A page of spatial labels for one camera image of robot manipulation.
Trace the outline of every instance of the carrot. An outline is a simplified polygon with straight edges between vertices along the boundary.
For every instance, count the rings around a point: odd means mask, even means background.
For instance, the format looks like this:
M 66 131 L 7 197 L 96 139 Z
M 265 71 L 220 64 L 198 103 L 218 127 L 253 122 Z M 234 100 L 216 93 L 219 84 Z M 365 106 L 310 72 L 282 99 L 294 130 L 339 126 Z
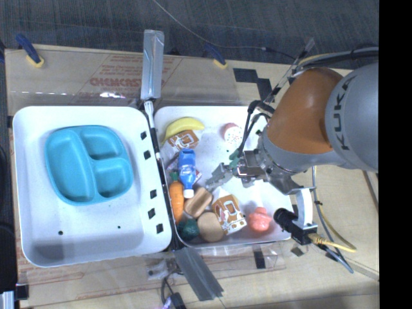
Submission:
M 178 224 L 183 216 L 183 205 L 185 198 L 183 197 L 183 184 L 178 180 L 178 173 L 171 173 L 173 182 L 169 186 L 169 196 L 172 203 L 172 211 L 174 220 Z

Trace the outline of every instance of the toy banana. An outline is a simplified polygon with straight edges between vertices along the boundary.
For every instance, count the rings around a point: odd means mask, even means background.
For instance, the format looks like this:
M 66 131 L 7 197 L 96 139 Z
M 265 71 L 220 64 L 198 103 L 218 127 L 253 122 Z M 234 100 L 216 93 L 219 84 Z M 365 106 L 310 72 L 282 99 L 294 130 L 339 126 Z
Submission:
M 183 117 L 174 122 L 171 122 L 166 128 L 165 138 L 163 139 L 163 143 L 172 136 L 186 131 L 188 129 L 192 129 L 194 131 L 201 131 L 205 129 L 205 125 L 198 119 L 192 117 Z

